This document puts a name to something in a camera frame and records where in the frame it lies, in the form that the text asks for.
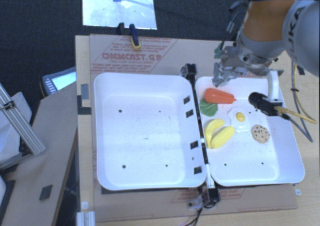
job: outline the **protective paper film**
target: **protective paper film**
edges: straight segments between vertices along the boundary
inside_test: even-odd
[[[83,25],[157,29],[153,0],[82,0]]]

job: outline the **fried egg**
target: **fried egg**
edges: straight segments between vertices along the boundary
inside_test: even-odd
[[[230,125],[234,127],[237,133],[251,131],[251,123],[248,113],[240,107],[231,108],[228,113]]]

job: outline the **egg yolk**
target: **egg yolk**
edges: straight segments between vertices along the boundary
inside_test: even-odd
[[[237,114],[235,114],[235,117],[239,122],[244,122],[245,120],[245,115],[243,115],[241,112],[237,112]]]

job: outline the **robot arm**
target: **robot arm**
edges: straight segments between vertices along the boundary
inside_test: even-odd
[[[250,0],[234,47],[214,66],[214,85],[249,72],[265,76],[284,49],[319,76],[319,0]]]

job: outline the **table surface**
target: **table surface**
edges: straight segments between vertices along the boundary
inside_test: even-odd
[[[213,47],[217,47],[220,42],[210,41]],[[85,53],[89,56],[89,37],[77,37],[76,53]],[[284,97],[286,107],[291,110],[295,109],[291,91],[291,60],[287,54],[282,54],[276,63],[271,66],[272,69],[284,69],[284,73],[279,78],[279,85]],[[312,124],[306,122],[308,130],[314,140],[310,143],[303,134],[293,126],[296,141],[300,150],[300,154],[305,167],[304,180],[295,186],[295,189],[301,191],[301,195],[297,195],[296,200],[298,209],[278,210],[278,211],[263,211],[263,212],[246,212],[233,214],[215,214],[200,216],[197,225],[212,225],[218,222],[219,225],[319,225],[320,221],[320,146],[319,146],[319,78],[306,72],[303,76],[296,77],[296,87],[299,89],[299,98],[304,109],[318,123]],[[82,133],[90,137],[89,132]],[[92,162],[90,157],[84,157],[87,148],[90,148],[90,143],[80,143],[80,171],[86,172],[86,177],[92,175]],[[81,180],[81,200],[93,202],[93,191],[90,181]],[[112,221],[97,223],[99,226],[126,226],[126,225],[184,225],[192,220],[192,217],[172,217],[158,219],[143,219],[143,220],[127,220],[127,221]]]

